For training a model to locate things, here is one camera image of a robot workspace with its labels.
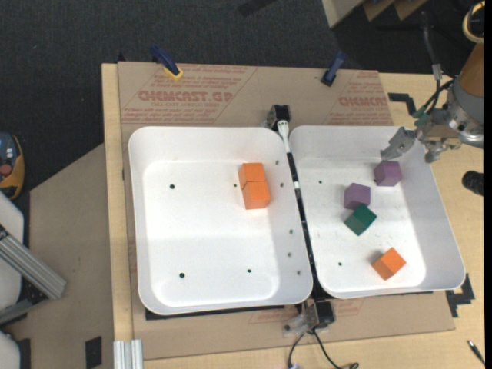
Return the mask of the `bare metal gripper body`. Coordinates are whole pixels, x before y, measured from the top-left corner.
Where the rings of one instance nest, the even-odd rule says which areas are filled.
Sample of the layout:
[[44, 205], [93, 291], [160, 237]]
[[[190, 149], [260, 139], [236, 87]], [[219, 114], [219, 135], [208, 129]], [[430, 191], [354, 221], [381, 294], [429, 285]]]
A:
[[417, 129], [421, 141], [457, 139], [463, 145], [484, 148], [484, 110], [467, 111], [460, 106], [434, 109], [427, 121]]

